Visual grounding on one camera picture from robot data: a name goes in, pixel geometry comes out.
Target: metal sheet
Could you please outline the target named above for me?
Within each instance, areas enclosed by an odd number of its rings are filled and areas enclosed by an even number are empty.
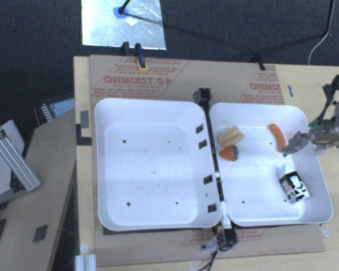
[[[81,1],[83,45],[120,47],[128,41],[130,47],[166,49],[159,0],[131,0],[125,15],[115,9],[126,0]]]

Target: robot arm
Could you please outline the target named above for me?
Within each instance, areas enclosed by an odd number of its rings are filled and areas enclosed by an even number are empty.
[[[336,146],[339,148],[339,102],[335,103],[334,115],[330,120],[324,120],[327,108],[333,102],[333,96],[339,89],[339,75],[337,75],[332,84],[330,94],[321,114],[309,124],[308,133],[297,132],[289,140],[289,144],[282,149],[283,156],[287,156],[304,148],[309,141],[316,145],[316,153],[322,154],[326,148]]]

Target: white tray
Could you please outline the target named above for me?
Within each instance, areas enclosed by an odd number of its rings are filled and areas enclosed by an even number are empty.
[[[106,228],[205,228],[218,223],[211,146],[198,105],[104,99],[95,108],[95,129],[98,213]],[[199,148],[204,141],[207,145]],[[208,176],[212,182],[205,184]]]
[[[235,162],[218,156],[227,214],[241,226],[309,224],[329,221],[333,207],[314,146],[287,157],[277,151],[268,126],[275,123],[286,142],[297,132],[308,132],[301,110],[293,106],[217,103],[210,109],[216,151],[222,150],[217,136],[237,126],[244,134],[236,144]],[[291,205],[279,183],[282,165],[295,169],[310,197]]]

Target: beige toy food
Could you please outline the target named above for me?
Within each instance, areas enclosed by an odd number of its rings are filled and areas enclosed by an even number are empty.
[[[217,140],[223,148],[226,148],[229,145],[234,145],[239,142],[243,137],[244,135],[238,130],[237,126],[233,126],[220,133]]]

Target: white cable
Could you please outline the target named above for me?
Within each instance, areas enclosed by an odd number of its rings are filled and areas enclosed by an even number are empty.
[[[335,4],[335,0],[333,0],[332,12],[330,13],[329,29],[328,29],[328,32],[325,34],[325,36],[323,37],[323,39],[320,40],[320,42],[319,42],[319,43],[311,50],[311,52],[310,52],[310,54],[309,54],[309,58],[308,58],[308,60],[307,60],[307,64],[308,64],[308,65],[310,65],[310,59],[311,59],[312,53],[315,51],[315,49],[318,48],[318,46],[319,46],[320,44],[323,43],[323,41],[324,41],[325,39],[327,39],[327,37],[328,37],[329,34],[330,34],[330,27],[331,27],[332,18],[333,18],[333,12],[334,12],[334,4]]]

